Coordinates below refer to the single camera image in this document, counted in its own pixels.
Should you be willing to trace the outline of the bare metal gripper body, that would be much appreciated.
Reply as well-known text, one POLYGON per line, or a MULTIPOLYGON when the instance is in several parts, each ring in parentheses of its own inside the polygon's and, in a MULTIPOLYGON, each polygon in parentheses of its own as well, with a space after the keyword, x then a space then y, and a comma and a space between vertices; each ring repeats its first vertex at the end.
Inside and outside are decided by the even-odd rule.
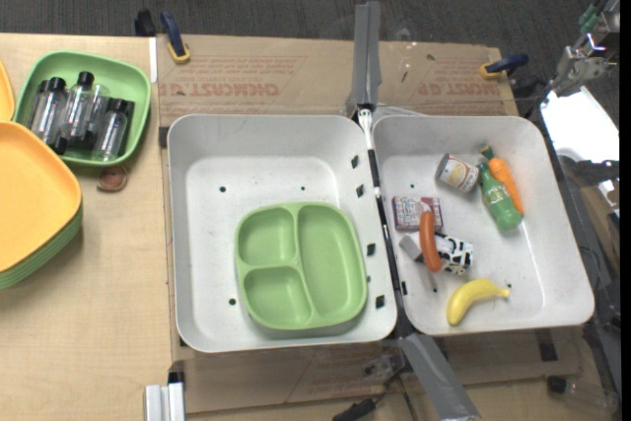
POLYGON ((580 18, 578 39, 563 49, 555 75, 556 89, 580 89, 602 77, 619 61, 619 12, 589 9, 580 18))

